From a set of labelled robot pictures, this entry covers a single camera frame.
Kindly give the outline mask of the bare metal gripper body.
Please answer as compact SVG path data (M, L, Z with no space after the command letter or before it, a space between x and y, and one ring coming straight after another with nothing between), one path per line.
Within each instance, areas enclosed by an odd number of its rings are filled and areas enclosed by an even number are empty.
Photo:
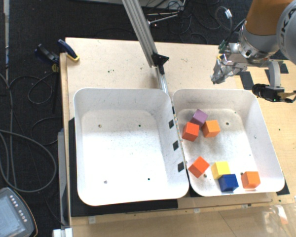
M221 63L227 71L246 71L247 59L240 53L237 43L229 43L221 55Z

